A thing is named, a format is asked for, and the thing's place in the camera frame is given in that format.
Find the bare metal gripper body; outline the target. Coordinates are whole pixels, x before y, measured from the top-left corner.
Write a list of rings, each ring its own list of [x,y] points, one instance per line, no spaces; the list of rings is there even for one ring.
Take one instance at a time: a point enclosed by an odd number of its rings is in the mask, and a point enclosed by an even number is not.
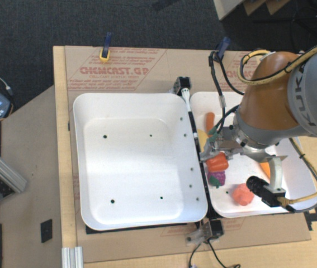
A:
[[[230,125],[218,130],[215,126],[209,130],[206,146],[212,147],[213,157],[225,150],[232,150],[235,154],[245,155],[251,159],[270,159],[275,157],[266,151],[270,145],[258,143],[248,137],[239,126]]]

